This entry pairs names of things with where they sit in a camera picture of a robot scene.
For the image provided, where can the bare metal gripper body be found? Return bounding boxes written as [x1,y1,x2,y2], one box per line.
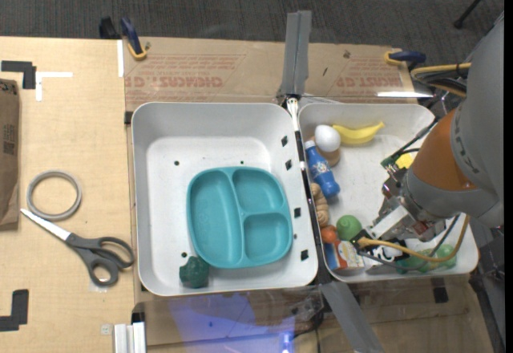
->
[379,164,446,244]

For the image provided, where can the white plastic tray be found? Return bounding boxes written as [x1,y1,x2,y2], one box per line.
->
[131,101,320,298]
[297,102,480,285]

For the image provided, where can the yellow banana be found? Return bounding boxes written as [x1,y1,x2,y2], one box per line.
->
[331,120,386,146]

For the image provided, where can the green round toy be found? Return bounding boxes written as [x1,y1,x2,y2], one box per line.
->
[335,214,364,242]

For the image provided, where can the tan cup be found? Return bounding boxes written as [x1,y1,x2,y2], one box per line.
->
[320,146,342,168]

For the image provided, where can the blue bottle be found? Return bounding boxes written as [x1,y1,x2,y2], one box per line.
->
[304,139,341,199]

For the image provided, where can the tan toy bread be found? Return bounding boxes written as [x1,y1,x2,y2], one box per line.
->
[309,182,331,229]

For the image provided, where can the white egg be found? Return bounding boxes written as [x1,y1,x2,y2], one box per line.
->
[313,124,342,153]

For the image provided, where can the orange toy fruit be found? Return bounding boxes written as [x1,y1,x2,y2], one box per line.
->
[320,225,339,245]

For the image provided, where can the green grapes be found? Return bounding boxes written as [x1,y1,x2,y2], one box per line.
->
[395,243,458,275]

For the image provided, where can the white carton orange print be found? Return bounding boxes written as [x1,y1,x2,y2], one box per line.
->
[323,239,366,273]

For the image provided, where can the teal divided plate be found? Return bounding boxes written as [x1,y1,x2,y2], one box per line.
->
[186,166,294,270]

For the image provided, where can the brown cardboard board red print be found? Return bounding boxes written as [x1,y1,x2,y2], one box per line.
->
[122,36,500,353]

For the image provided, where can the green broccoli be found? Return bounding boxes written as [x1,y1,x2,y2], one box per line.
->
[178,255,211,290]

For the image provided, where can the grey tape roll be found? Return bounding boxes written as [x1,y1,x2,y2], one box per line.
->
[26,169,83,222]

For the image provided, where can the brown paper bag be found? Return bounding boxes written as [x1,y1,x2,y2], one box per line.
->
[0,78,22,231]

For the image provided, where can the grey handled scissors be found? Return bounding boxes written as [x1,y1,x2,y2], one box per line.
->
[19,207,135,288]

